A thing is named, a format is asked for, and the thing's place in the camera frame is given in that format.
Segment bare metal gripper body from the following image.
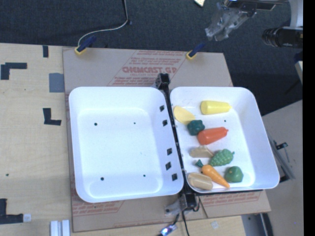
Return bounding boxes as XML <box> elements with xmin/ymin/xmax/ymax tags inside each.
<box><xmin>223</xmin><ymin>0</ymin><xmax>296</xmax><ymax>17</ymax></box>

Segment yellow corn cob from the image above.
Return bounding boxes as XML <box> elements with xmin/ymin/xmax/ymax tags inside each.
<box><xmin>200</xmin><ymin>100</ymin><xmax>233</xmax><ymax>116</ymax></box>

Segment pale yellow oval slice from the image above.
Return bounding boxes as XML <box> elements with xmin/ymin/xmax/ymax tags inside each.
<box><xmin>173</xmin><ymin>105</ymin><xmax>196</xmax><ymax>125</ymax></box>

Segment dark green broccoli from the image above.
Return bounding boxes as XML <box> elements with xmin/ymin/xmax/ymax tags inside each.
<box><xmin>187</xmin><ymin>119</ymin><xmax>206</xmax><ymax>136</ymax></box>

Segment orange cone-shaped toy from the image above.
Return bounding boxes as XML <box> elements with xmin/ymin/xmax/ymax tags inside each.
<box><xmin>197</xmin><ymin>126</ymin><xmax>229</xmax><ymax>146</ymax></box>

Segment white plastic tray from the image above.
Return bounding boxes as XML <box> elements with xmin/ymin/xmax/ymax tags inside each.
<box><xmin>68</xmin><ymin>86</ymin><xmax>185</xmax><ymax>204</ymax></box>
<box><xmin>169</xmin><ymin>86</ymin><xmax>281</xmax><ymax>194</ymax></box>

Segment thin black rod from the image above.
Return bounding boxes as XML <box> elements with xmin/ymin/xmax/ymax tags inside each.
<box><xmin>161</xmin><ymin>87</ymin><xmax>195</xmax><ymax>196</ymax></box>

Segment brown cardboard board red print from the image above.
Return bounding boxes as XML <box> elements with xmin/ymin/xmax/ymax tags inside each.
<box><xmin>62</xmin><ymin>47</ymin><xmax>272</xmax><ymax>233</ymax></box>

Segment beige bread slice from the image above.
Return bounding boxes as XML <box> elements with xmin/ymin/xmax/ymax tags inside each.
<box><xmin>189</xmin><ymin>145</ymin><xmax>215</xmax><ymax>159</ymax></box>

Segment green grapes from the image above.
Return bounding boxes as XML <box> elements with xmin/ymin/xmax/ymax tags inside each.
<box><xmin>209</xmin><ymin>148</ymin><xmax>235</xmax><ymax>168</ymax></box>

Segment orange carrot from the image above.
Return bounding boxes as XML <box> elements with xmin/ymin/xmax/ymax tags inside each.
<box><xmin>195</xmin><ymin>159</ymin><xmax>231</xmax><ymax>189</ymax></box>

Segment green bell pepper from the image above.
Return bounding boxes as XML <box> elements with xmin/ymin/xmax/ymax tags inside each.
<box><xmin>223</xmin><ymin>166</ymin><xmax>245</xmax><ymax>184</ymax></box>

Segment beige hot dog bun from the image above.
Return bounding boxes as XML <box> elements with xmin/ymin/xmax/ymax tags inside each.
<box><xmin>187</xmin><ymin>172</ymin><xmax>214</xmax><ymax>191</ymax></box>

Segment black cylinder on white bracket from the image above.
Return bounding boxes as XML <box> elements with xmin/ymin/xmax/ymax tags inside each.
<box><xmin>261</xmin><ymin>0</ymin><xmax>304</xmax><ymax>49</ymax></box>

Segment black block with wires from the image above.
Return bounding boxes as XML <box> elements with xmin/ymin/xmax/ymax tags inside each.
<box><xmin>155</xmin><ymin>73</ymin><xmax>171</xmax><ymax>91</ymax></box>
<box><xmin>181</xmin><ymin>192</ymin><xmax>200</xmax><ymax>211</ymax></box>

